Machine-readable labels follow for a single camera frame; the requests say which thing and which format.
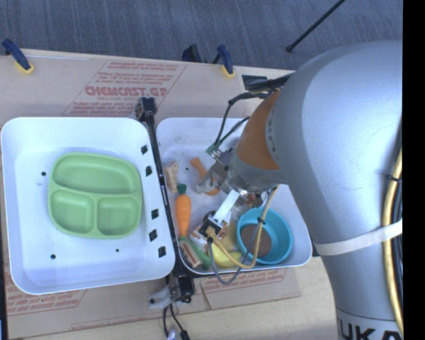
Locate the green divided plate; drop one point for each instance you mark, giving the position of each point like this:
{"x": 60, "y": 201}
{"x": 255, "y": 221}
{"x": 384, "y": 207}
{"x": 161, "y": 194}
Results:
{"x": 92, "y": 193}

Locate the green and red toy sandwich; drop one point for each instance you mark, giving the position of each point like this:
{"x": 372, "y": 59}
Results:
{"x": 193, "y": 253}

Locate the orange sausage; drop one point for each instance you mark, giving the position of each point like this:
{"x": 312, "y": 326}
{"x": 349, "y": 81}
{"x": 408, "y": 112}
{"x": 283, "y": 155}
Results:
{"x": 198, "y": 165}

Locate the brown cardboard board red print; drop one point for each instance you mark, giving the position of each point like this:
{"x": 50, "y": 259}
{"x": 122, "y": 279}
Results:
{"x": 56, "y": 83}

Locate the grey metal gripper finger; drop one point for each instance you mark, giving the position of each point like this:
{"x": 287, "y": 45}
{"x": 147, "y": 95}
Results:
{"x": 212, "y": 176}
{"x": 202, "y": 185}

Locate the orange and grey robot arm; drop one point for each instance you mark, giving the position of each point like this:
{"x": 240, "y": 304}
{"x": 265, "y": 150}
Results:
{"x": 340, "y": 147}

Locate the black cylinder on white bracket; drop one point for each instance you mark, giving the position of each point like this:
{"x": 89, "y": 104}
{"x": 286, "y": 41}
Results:
{"x": 222, "y": 214}

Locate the yellow banana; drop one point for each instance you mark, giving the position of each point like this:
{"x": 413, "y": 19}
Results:
{"x": 225, "y": 259}

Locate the black tripod leg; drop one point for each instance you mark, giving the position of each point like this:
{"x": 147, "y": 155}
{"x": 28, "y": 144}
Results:
{"x": 326, "y": 12}

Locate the blue bowl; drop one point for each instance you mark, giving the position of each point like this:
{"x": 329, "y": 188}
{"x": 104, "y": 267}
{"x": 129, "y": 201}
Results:
{"x": 281, "y": 239}

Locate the orange carrot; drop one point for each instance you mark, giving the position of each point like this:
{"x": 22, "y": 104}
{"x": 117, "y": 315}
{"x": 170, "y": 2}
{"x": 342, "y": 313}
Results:
{"x": 183, "y": 209}

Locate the white plastic tray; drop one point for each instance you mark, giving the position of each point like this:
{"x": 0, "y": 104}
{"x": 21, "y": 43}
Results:
{"x": 28, "y": 190}
{"x": 187, "y": 144}

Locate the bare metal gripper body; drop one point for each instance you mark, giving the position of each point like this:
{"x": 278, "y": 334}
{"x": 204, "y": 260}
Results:
{"x": 224, "y": 168}

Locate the beige biscuit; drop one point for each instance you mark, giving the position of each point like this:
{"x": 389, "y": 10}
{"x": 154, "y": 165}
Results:
{"x": 171, "y": 177}

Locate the brown round biscuit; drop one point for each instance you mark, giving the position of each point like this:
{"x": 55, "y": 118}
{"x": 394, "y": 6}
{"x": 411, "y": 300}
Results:
{"x": 249, "y": 237}

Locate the white and orange packet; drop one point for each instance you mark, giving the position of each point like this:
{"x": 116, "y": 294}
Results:
{"x": 200, "y": 235}

